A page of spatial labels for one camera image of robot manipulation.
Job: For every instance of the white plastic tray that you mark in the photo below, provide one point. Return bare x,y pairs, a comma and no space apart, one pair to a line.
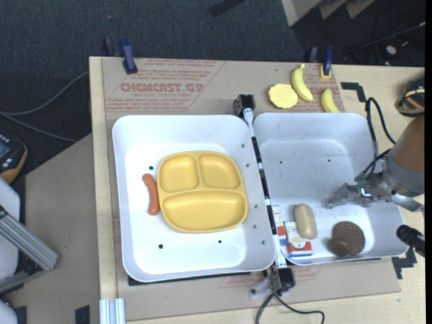
310,160
189,258

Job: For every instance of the slim white and red carton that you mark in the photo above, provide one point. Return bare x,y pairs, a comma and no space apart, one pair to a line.
278,219

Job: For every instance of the brown round biscuit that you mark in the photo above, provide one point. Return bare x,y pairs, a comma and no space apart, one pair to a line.
349,238

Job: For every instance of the yellow round biscuit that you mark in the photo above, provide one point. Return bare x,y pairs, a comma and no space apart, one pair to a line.
283,96

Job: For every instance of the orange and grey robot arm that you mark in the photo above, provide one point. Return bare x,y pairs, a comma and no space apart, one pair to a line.
409,147

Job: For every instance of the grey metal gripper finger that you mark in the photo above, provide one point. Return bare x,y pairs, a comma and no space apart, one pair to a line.
337,201
349,190

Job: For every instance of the black cylinder on white bracket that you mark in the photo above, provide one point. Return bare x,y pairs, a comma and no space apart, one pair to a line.
411,236

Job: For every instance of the thin black and white rod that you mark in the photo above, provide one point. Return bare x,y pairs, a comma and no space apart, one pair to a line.
261,170

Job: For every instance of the small yellow banana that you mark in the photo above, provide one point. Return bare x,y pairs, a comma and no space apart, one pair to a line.
329,101

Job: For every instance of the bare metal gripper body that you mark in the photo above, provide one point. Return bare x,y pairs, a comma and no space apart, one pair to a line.
379,187

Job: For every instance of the beige bread roll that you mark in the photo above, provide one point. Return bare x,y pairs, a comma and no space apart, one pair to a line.
305,221

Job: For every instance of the large yellow banana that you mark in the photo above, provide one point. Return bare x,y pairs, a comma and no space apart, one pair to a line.
301,84

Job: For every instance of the orange sausage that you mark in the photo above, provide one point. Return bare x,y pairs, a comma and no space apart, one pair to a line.
152,194

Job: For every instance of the yellow divided plate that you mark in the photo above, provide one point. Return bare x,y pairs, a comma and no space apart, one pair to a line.
202,208

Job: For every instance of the brown cardboard board red print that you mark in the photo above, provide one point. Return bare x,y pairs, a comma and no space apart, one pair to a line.
168,89

